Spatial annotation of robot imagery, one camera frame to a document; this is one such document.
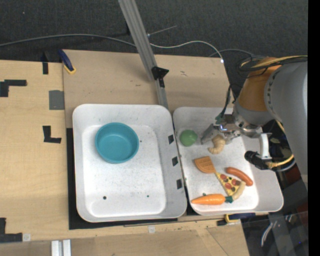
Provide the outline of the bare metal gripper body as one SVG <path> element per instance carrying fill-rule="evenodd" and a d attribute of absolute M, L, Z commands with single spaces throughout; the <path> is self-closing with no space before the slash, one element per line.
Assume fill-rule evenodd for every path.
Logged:
<path fill-rule="evenodd" d="M 240 136 L 254 138 L 261 133 L 261 128 L 258 125 L 251 124 L 241 115 L 236 114 L 225 114 L 216 121 L 214 128 L 227 138 Z"/>

